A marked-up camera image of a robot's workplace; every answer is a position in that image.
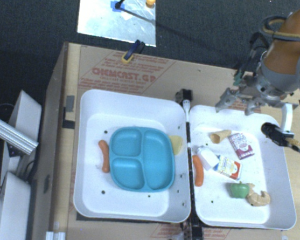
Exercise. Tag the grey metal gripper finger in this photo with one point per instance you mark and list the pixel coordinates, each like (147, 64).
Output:
(252, 107)
(227, 99)

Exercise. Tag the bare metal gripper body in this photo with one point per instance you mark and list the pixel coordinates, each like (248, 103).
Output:
(262, 89)

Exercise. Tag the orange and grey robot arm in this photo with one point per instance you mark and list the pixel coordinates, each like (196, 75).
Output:
(288, 52)

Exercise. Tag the tan ice cream cone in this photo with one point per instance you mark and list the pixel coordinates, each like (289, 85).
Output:
(218, 136)

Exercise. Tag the purple and white packet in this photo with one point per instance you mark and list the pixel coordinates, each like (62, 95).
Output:
(241, 145)

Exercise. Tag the thin black and white rod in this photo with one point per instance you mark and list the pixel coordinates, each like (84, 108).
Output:
(188, 129)

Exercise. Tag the white plastic bottle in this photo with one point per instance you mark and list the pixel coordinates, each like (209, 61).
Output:
(207, 157)

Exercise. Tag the white orange and blue carton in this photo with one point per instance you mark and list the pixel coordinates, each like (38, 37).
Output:
(229, 167)

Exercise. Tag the pale yellow flat slice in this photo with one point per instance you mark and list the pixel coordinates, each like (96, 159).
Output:
(176, 144)

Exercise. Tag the orange sausage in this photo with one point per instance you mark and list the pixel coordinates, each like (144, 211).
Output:
(105, 154)
(198, 170)

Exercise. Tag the green pepper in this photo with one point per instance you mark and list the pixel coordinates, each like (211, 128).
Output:
(239, 190)

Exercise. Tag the beige croissant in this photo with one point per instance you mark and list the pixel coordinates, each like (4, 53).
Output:
(258, 198)

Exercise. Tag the blue divided plate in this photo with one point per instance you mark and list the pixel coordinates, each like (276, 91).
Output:
(148, 154)

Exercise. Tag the brown cardboard board red print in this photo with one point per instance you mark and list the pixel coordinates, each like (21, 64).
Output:
(134, 74)

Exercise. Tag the white plastic tray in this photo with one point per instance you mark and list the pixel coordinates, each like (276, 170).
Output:
(236, 211)
(92, 191)

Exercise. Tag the black cylinder on white bracket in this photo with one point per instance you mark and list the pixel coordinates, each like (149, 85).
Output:
(274, 133)

